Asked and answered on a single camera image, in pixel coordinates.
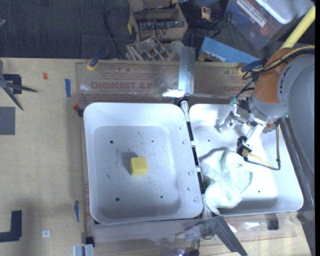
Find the container lid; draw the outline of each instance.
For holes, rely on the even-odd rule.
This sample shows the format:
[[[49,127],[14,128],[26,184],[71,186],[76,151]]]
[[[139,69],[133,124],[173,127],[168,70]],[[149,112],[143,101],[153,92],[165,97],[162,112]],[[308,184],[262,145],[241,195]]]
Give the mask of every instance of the container lid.
[[[310,0],[255,0],[279,23],[288,24],[305,15],[313,6]]]

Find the yellow pole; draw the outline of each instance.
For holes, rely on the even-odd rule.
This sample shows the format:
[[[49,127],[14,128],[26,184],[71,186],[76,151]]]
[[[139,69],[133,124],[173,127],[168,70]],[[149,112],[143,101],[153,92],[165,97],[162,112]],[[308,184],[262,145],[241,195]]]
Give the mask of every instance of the yellow pole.
[[[301,36],[306,32],[306,30],[310,27],[312,22],[316,19],[316,6],[313,5],[310,10],[306,13],[303,19],[299,22],[293,32],[289,35],[289,37],[285,40],[281,48],[291,48],[296,42],[301,38]]]

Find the wooden floor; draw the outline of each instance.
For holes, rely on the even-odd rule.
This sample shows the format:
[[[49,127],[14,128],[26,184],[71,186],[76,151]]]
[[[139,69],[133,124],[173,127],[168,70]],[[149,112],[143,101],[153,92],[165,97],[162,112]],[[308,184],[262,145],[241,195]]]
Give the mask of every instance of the wooden floor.
[[[11,211],[22,211],[22,237],[19,241],[0,243],[0,255],[72,256],[73,246],[83,244],[87,229],[83,119],[72,108],[78,101],[76,60],[2,60],[5,74],[20,74],[23,85],[38,93],[24,91],[17,96],[24,111],[15,108],[15,135],[0,136],[0,232],[10,230]],[[43,79],[44,72],[48,80]],[[71,97],[66,95],[65,79],[71,81]],[[15,107],[2,90],[0,106]],[[79,201],[79,222],[75,201]],[[293,227],[294,236],[247,241],[242,245],[251,256],[311,255],[301,225],[296,222]],[[50,230],[50,237],[42,238],[42,230]],[[97,248],[95,254],[103,255],[101,251]],[[218,255],[227,251],[224,245],[202,244],[200,252]]]

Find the label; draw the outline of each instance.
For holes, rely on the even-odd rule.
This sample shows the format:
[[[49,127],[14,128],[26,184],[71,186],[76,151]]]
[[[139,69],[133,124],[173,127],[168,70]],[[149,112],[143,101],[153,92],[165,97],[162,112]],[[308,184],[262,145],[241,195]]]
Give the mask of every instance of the label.
[[[267,19],[247,0],[236,0],[236,3],[261,27],[266,24]]]

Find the gray square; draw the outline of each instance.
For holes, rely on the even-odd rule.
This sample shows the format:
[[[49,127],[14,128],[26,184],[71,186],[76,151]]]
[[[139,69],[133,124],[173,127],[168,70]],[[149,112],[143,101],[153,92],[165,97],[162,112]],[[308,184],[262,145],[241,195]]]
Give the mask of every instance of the gray square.
[[[0,135],[16,134],[16,108],[0,106]]]

